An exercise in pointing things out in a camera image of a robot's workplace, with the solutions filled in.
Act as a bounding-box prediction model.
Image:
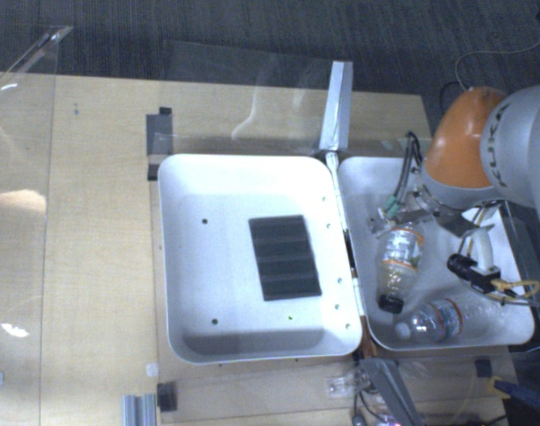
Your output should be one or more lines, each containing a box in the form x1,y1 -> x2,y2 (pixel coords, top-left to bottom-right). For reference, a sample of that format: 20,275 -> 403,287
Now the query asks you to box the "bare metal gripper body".
393,191 -> 476,239

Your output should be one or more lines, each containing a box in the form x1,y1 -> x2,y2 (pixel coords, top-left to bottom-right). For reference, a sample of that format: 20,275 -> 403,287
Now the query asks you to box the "clear bottle with black cap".
374,221 -> 426,315

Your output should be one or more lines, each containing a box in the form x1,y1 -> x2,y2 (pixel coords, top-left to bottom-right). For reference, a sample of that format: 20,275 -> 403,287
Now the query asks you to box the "white plastic tray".
156,153 -> 364,366
337,154 -> 536,352

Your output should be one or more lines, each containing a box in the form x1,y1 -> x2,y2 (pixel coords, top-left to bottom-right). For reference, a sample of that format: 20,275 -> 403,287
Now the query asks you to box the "black ridged rectangular pad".
247,214 -> 322,303

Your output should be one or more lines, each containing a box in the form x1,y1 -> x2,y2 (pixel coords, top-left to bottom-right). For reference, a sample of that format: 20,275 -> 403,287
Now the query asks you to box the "clear bottle with white cap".
393,296 -> 507,343

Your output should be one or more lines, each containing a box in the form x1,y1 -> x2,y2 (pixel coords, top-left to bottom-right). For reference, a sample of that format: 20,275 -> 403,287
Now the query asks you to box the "black cylinder on white bracket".
446,228 -> 503,295

